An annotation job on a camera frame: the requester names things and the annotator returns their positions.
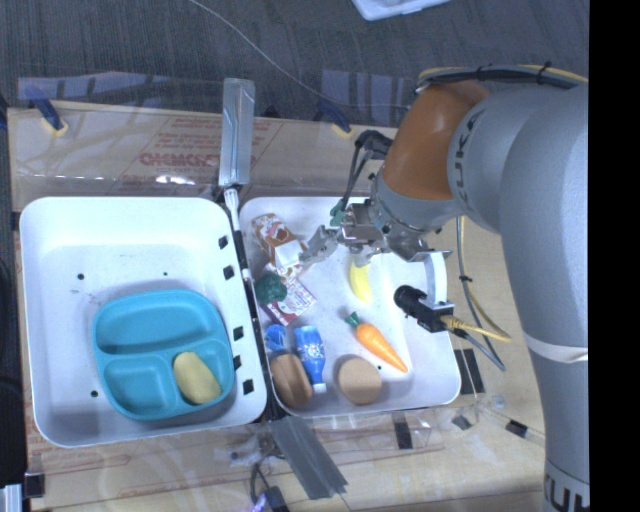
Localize white plastic tray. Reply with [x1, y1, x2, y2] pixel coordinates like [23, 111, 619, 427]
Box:
[238, 195, 462, 419]
[18, 195, 269, 448]

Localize small blue crumpled object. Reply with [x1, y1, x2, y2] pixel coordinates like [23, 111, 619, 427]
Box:
[264, 323, 288, 354]

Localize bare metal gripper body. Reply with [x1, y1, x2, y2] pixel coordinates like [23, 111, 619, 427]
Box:
[338, 199, 432, 262]

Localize blue divided plate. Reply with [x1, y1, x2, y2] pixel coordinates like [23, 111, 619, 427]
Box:
[91, 288, 236, 422]

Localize red and white carton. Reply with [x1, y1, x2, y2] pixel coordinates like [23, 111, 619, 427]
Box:
[261, 272, 318, 327]

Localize green broccoli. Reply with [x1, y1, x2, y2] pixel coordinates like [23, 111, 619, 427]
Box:
[254, 272, 289, 305]

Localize black cylinder on white bracket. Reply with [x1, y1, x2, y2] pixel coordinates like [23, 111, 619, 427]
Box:
[393, 249, 456, 334]

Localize brown bread roll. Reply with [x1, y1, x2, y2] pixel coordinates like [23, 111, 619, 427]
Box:
[269, 352, 315, 410]

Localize orange and white carton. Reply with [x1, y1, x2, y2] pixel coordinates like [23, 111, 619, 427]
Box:
[250, 213, 307, 275]

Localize brown cardboard board red print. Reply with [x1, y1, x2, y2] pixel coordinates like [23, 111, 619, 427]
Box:
[7, 99, 547, 512]

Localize orange carrot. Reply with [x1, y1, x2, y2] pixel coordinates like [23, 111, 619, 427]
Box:
[343, 311, 410, 375]

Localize black block with thin wires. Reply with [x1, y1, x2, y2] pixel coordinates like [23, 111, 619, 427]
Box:
[263, 486, 291, 512]

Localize blue bottle white cap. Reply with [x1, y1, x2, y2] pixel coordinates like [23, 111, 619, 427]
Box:
[292, 324, 329, 396]

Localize tan round biscuit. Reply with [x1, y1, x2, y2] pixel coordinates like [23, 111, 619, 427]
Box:
[336, 354, 384, 406]

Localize yellow oval potato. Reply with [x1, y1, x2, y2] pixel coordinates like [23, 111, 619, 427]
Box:
[172, 351, 223, 406]

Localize yellow banana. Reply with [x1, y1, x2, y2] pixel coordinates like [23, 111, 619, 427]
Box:
[348, 258, 374, 305]

